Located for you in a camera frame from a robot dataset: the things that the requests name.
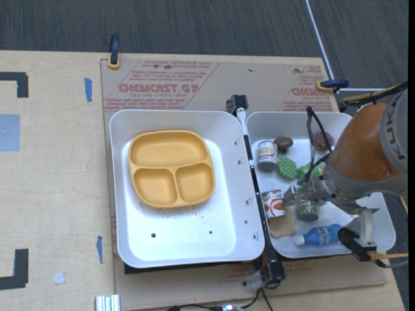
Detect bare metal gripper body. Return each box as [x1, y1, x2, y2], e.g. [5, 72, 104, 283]
[298, 176, 340, 205]

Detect small can green peas label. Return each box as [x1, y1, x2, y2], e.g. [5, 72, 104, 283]
[295, 200, 320, 223]

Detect small can red label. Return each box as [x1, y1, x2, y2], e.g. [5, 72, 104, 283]
[261, 189, 287, 220]

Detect green toy pepper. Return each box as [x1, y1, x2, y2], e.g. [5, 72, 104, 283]
[296, 161, 326, 187]

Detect green bumpy toy food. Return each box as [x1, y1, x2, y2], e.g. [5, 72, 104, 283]
[276, 156, 298, 181]

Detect brown toy bread slice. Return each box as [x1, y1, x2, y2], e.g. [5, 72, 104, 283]
[268, 215, 297, 239]

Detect blue plastic bottle white cap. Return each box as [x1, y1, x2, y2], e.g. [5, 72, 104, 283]
[293, 224, 343, 248]

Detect thin black and white rod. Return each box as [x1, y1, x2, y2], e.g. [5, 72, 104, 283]
[236, 108, 277, 266]

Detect white plastic tray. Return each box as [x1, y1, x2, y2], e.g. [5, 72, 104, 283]
[108, 109, 267, 270]
[245, 111, 397, 260]

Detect small can yellow corn label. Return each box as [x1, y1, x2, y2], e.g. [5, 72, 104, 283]
[257, 140, 279, 173]

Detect dark red round toy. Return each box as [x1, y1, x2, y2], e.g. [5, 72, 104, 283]
[312, 130, 335, 152]

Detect brown toy mushroom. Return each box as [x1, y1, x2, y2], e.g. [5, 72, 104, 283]
[273, 136, 294, 154]

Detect orange divided plate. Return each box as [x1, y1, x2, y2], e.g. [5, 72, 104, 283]
[127, 129, 217, 209]

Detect brown cardboard board red print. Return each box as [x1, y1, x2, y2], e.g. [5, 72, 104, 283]
[100, 58, 388, 311]

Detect black cylinder on white bracket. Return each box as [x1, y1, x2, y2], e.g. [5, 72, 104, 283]
[337, 207, 379, 262]

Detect black block with thin wires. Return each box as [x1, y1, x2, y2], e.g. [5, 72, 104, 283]
[226, 94, 250, 113]
[261, 253, 287, 284]

